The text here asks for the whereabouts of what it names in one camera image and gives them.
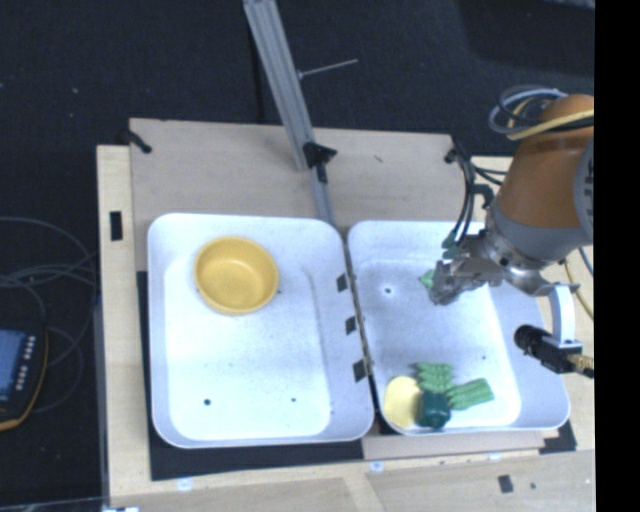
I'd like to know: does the light green pea pod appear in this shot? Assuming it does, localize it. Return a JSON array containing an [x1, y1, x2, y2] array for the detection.
[[413, 361, 457, 392], [444, 377, 497, 413]]

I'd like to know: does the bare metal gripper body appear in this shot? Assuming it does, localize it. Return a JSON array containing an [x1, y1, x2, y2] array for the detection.
[[442, 227, 557, 298]]

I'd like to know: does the yellow round toy slice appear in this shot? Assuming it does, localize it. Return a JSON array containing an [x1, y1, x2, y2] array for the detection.
[[383, 375, 424, 430]]

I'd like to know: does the white plastic tray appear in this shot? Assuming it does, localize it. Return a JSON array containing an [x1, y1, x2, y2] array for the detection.
[[146, 212, 376, 450], [346, 219, 572, 438]]

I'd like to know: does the black cylinder on white bracket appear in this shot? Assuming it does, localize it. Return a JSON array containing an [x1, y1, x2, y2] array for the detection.
[[513, 282, 586, 374]]

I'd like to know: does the thin black and white rod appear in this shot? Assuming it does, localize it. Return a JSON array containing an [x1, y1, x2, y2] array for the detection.
[[341, 233, 377, 389]]

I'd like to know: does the yellow bowl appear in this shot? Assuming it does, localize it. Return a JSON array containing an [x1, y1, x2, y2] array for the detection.
[[192, 235, 281, 317]]

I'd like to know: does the dark green toy pepper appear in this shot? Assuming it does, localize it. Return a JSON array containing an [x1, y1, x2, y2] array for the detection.
[[416, 390, 454, 431]]

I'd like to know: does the brown flat board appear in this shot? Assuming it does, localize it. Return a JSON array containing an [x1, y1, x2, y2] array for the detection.
[[128, 118, 551, 462]]

